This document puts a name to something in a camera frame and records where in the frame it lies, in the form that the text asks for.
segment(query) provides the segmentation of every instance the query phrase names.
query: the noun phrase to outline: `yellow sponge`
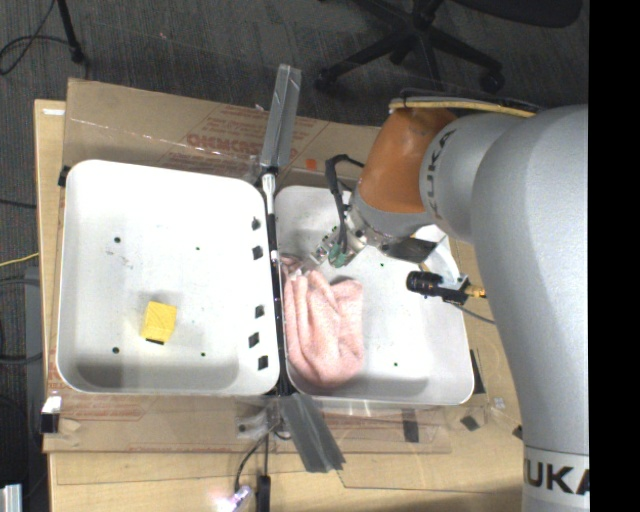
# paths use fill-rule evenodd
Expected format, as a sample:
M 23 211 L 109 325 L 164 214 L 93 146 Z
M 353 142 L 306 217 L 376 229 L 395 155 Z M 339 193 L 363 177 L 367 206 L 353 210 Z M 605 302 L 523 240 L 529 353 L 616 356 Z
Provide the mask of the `yellow sponge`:
M 150 301 L 144 313 L 144 323 L 140 336 L 149 341 L 166 343 L 176 327 L 178 308 Z

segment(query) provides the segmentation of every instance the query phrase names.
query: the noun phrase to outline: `white label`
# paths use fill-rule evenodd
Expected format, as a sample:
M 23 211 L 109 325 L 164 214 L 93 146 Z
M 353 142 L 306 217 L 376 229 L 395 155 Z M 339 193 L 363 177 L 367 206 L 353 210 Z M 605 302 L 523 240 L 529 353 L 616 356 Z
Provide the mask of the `white label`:
M 589 510 L 589 455 L 525 447 L 524 493 L 538 500 Z

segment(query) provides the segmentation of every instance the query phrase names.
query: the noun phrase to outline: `pink towel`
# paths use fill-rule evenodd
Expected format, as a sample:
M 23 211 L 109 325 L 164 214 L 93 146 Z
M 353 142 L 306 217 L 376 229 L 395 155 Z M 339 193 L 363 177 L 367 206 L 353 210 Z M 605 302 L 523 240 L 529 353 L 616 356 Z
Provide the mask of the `pink towel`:
M 309 383 L 344 384 L 362 368 L 362 285 L 348 279 L 330 285 L 317 270 L 289 273 L 283 259 L 284 317 L 289 362 Z

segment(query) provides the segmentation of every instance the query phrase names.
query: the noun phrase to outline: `yellow cable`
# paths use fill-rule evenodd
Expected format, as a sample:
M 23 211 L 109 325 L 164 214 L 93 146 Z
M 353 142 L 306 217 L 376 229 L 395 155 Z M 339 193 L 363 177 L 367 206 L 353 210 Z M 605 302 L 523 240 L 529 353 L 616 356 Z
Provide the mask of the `yellow cable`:
M 503 107 L 495 103 L 483 103 L 471 100 L 393 100 L 389 104 L 390 109 L 396 108 L 466 108 L 470 110 L 482 110 L 485 112 L 498 112 L 500 114 L 509 114 L 518 117 L 532 117 L 535 112 L 521 110 L 519 108 Z
M 10 260 L 10 261 L 5 261 L 4 263 L 0 263 L 0 267 L 6 267 L 7 265 L 13 265 L 14 263 L 21 263 L 23 261 L 27 261 L 30 260 L 32 258 L 35 258 L 36 256 L 38 256 L 37 252 L 34 252 L 33 254 L 30 254 L 29 256 L 25 256 L 24 258 L 18 258 L 17 260 Z

